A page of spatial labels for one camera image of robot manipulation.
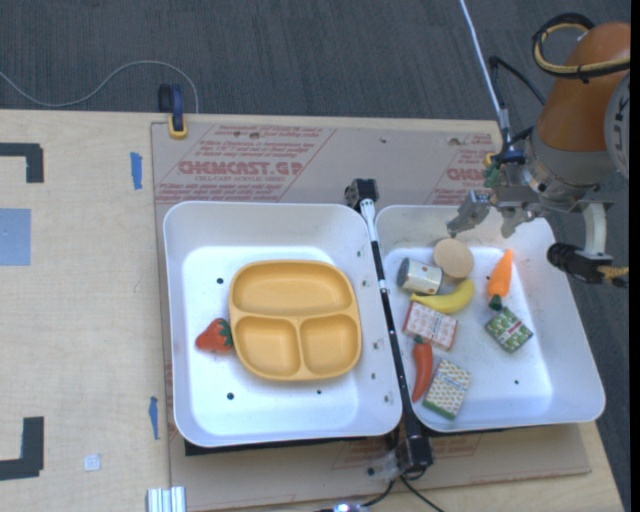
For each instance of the orange checked packet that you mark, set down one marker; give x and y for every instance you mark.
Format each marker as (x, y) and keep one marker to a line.
(430, 325)

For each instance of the yellow divided plate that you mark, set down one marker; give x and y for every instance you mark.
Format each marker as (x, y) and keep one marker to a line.
(295, 320)

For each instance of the red strawberry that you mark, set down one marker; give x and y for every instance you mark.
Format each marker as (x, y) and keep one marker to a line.
(214, 337)

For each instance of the yellow and green carton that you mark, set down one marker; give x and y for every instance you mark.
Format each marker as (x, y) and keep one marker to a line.
(447, 389)

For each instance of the brown cardboard board red print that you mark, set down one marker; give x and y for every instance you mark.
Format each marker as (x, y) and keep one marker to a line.
(310, 160)

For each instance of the white plastic tray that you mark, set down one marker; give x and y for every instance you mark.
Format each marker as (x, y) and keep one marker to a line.
(210, 410)
(550, 400)

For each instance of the black cylinder on white bracket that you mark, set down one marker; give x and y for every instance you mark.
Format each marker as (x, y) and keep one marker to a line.
(580, 257)

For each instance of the yellow banana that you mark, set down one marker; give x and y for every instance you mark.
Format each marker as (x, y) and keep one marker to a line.
(447, 300)

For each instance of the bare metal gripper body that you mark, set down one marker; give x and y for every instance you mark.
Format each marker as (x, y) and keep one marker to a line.
(520, 186)

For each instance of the thin black and white rod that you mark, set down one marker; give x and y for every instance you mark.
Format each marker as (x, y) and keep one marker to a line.
(387, 305)

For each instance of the orange carrot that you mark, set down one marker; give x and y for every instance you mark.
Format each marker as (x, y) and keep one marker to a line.
(501, 277)

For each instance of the green printed carton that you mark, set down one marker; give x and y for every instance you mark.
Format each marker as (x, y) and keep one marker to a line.
(509, 329)

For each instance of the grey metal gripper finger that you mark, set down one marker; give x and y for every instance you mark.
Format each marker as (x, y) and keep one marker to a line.
(514, 221)
(468, 214)

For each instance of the small white can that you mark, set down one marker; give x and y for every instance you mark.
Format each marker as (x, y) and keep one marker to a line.
(421, 277)

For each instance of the tan round biscuit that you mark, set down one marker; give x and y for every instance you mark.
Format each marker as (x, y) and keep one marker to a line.
(453, 257)

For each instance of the orange chili pepper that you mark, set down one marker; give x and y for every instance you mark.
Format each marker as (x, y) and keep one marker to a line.
(422, 367)

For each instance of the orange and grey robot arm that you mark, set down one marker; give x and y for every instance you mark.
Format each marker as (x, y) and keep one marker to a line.
(575, 115)

